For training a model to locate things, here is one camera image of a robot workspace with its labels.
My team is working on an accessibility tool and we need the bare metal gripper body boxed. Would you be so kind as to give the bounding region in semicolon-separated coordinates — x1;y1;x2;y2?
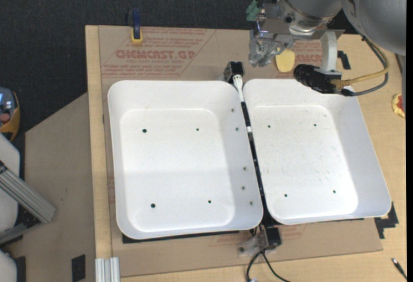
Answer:
256;5;345;48

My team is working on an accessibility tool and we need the pale yellow biscuit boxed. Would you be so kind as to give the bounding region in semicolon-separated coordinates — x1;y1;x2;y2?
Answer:
274;48;296;74

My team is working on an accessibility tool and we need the white plastic tray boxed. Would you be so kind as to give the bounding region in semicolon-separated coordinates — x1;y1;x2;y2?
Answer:
241;77;392;226
106;79;264;241

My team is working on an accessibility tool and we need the brown cardboard board red print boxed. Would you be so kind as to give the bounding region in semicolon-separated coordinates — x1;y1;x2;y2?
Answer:
97;25;385;278

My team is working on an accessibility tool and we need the thin black and white rod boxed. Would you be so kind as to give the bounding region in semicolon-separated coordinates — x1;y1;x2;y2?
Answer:
232;74;269;227

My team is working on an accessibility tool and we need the yellow and red pizza slice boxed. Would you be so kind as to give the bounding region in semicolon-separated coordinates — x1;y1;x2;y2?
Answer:
391;92;407;119

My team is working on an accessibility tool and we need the black cylinder on white bracket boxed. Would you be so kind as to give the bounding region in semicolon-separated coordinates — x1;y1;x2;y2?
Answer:
292;30;343;95

